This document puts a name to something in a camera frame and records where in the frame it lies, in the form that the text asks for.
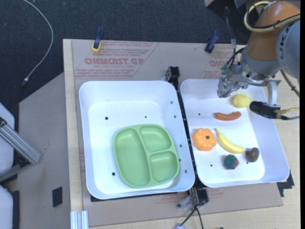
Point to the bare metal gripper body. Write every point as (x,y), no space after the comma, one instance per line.
(240,79)

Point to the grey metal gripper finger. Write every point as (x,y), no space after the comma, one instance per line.
(230,90)
(221,89)

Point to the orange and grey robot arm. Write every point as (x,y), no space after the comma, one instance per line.
(264,39)

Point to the yellow lemon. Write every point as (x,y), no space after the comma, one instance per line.
(241,100)

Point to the orange sausage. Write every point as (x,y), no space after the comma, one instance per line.
(227,116)

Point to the white plastic tray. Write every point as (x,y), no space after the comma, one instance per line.
(250,132)
(124,99)

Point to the orange pumpkin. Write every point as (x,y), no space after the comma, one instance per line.
(203,139)

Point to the yellow banana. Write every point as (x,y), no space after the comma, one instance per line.
(230,145)

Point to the thin black and white rod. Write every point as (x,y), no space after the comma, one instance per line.
(187,132)

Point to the green and orange toy vegetable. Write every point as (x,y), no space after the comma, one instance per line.
(230,162)

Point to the brown cardboard board red print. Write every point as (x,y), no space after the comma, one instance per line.
(147,56)

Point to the green divided plate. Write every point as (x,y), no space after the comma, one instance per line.
(145,156)

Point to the black cylinder on white bracket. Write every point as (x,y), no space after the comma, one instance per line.
(262,108)

